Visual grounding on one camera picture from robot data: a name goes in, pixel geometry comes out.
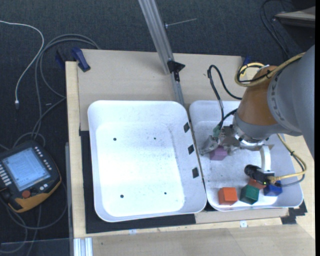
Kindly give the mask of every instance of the red button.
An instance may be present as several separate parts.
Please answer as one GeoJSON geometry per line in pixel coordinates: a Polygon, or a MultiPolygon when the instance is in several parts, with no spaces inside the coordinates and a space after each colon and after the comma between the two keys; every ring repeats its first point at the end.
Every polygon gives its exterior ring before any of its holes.
{"type": "Polygon", "coordinates": [[[23,198],[29,198],[31,196],[31,193],[29,190],[25,190],[22,192],[22,197],[23,198]]]}

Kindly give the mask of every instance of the blue clip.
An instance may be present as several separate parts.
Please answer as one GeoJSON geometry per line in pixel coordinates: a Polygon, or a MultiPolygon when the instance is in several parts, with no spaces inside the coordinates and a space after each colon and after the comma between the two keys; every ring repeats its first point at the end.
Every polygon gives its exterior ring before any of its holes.
{"type": "Polygon", "coordinates": [[[90,70],[90,66],[88,65],[85,59],[85,56],[80,48],[73,47],[71,53],[72,53],[72,56],[77,61],[79,61],[78,66],[83,72],[87,72],[88,70],[90,70]]]}

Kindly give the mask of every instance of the empty white tray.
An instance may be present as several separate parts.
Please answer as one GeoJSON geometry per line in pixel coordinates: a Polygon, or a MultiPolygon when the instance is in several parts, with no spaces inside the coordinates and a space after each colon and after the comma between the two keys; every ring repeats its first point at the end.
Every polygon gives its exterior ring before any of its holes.
{"type": "Polygon", "coordinates": [[[188,115],[173,101],[88,108],[94,207],[107,222],[200,212],[206,192],[188,115]]]}
{"type": "MultiPolygon", "coordinates": [[[[224,101],[224,114],[238,108],[239,101],[224,101]]],[[[199,100],[191,104],[189,108],[192,128],[195,137],[195,143],[200,149],[209,135],[212,135],[213,128],[221,120],[221,111],[218,101],[199,100]]],[[[232,124],[233,116],[228,117],[223,123],[224,126],[232,124]]],[[[282,176],[295,173],[291,156],[276,134],[270,136],[266,145],[274,145],[270,150],[271,171],[276,176],[282,176]]],[[[234,211],[245,209],[261,208],[281,208],[297,207],[302,203],[303,193],[300,184],[291,185],[282,188],[282,193],[278,196],[265,196],[263,190],[259,192],[258,201],[253,205],[237,201],[233,205],[220,205],[218,191],[222,187],[235,187],[238,198],[241,189],[248,183],[249,177],[245,174],[244,169],[248,164],[261,167],[262,160],[259,151],[250,151],[239,149],[232,156],[225,159],[210,160],[209,154],[199,155],[204,184],[206,188],[208,203],[219,211],[234,211]]],[[[283,184],[297,181],[297,177],[286,178],[283,184]]]]}

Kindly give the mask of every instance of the black bracket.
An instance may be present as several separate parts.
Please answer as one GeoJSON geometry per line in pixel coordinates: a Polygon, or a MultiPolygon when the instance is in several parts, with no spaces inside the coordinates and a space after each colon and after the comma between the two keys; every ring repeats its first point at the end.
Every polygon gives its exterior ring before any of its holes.
{"type": "Polygon", "coordinates": [[[281,217],[282,224],[297,224],[296,216],[305,216],[308,211],[303,200],[299,208],[289,208],[289,216],[281,217]]]}
{"type": "Polygon", "coordinates": [[[170,73],[173,72],[174,80],[180,82],[179,72],[186,66],[184,64],[169,60],[167,62],[170,73]]]}

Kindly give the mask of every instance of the black mat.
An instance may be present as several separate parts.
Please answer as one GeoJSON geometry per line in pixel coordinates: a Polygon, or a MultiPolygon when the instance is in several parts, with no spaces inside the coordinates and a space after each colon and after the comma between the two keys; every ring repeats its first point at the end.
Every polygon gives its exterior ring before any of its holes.
{"type": "Polygon", "coordinates": [[[82,131],[82,173],[85,205],[86,233],[100,233],[118,230],[160,228],[183,226],[196,223],[194,214],[182,214],[164,217],[144,218],[120,222],[106,222],[98,217],[94,207],[93,177],[91,164],[90,137],[88,131],[82,131]]]}

